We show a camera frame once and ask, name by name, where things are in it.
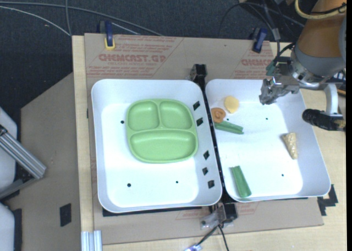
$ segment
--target green plate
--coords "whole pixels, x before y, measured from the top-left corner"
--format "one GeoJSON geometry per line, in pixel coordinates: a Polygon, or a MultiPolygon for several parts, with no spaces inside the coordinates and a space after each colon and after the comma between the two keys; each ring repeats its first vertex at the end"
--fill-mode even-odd
{"type": "Polygon", "coordinates": [[[198,149],[192,113],[177,100],[134,102],[127,110],[126,129],[131,152],[143,162],[184,161],[198,149]]]}

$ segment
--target yellow round object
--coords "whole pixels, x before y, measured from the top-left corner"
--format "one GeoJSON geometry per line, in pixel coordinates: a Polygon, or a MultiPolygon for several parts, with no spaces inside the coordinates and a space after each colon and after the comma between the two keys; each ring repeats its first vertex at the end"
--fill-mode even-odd
{"type": "Polygon", "coordinates": [[[240,106],[240,102],[237,98],[229,95],[225,98],[224,106],[228,112],[234,113],[240,106]]]}

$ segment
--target yellow cable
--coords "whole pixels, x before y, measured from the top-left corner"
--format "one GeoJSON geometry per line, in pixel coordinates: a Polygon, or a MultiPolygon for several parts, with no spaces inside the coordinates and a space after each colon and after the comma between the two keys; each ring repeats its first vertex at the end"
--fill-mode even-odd
{"type": "Polygon", "coordinates": [[[324,18],[327,18],[327,17],[331,17],[331,16],[334,16],[334,15],[337,15],[339,13],[344,13],[347,9],[347,6],[341,8],[341,9],[337,9],[335,11],[332,11],[330,13],[327,13],[327,14],[320,14],[320,15],[309,15],[309,14],[306,14],[304,13],[300,7],[299,7],[299,2],[298,0],[295,0],[295,9],[296,9],[296,12],[303,18],[305,19],[324,19],[324,18]]]}

